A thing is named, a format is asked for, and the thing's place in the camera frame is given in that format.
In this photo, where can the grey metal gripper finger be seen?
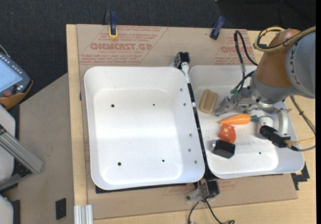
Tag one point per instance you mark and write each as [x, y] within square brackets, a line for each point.
[247, 110]
[224, 107]

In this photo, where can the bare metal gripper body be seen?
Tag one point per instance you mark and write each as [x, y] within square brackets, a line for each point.
[250, 101]

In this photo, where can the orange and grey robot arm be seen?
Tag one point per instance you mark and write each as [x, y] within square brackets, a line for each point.
[281, 67]

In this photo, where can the orange toy carrot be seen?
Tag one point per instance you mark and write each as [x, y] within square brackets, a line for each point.
[237, 119]

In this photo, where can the beige toy bread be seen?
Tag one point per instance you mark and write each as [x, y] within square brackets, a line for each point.
[208, 101]

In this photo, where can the orange packet with star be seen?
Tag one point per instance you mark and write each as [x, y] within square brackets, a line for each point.
[227, 133]

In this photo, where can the thin black and white rod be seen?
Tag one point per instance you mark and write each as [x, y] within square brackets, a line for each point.
[198, 122]

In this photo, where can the small black can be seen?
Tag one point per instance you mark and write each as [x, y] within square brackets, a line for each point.
[224, 149]

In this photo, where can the white plastic tray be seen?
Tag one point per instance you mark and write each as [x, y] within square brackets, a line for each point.
[248, 152]
[140, 127]

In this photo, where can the brown cardboard board red print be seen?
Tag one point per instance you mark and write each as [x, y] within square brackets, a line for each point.
[150, 47]

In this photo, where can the black cylinder on white bracket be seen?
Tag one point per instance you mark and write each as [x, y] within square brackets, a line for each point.
[272, 134]

